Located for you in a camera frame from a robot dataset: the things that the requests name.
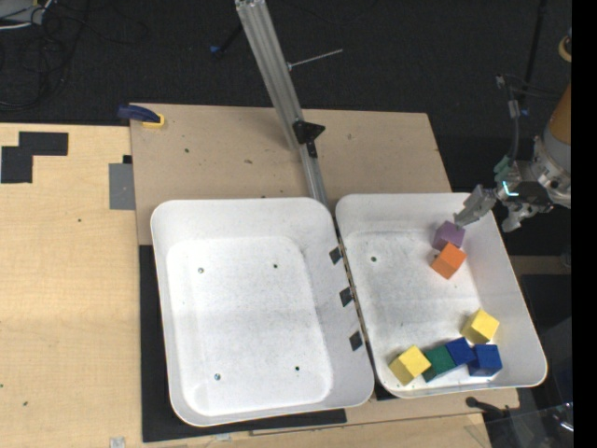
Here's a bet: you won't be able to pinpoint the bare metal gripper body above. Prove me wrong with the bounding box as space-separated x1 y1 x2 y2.
494 159 572 216

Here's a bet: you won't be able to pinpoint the purple cube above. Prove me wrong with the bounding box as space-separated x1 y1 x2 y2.
431 219 467 253

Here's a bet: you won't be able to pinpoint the orange cube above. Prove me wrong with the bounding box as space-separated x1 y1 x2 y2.
429 242 468 281

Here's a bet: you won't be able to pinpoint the yellow cube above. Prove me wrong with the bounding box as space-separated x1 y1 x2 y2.
387 344 433 387
459 308 501 345

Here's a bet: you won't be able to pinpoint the white plastic tray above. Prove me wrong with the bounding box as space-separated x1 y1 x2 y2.
334 191 549 400
149 196 376 428

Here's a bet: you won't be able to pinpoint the blue cube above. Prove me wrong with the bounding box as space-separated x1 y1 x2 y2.
466 343 505 378
444 336 479 368

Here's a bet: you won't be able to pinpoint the green cube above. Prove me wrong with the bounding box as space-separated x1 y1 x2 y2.
421 345 459 384

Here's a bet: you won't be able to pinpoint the brown cardboard board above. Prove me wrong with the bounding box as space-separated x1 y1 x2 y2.
128 103 521 439

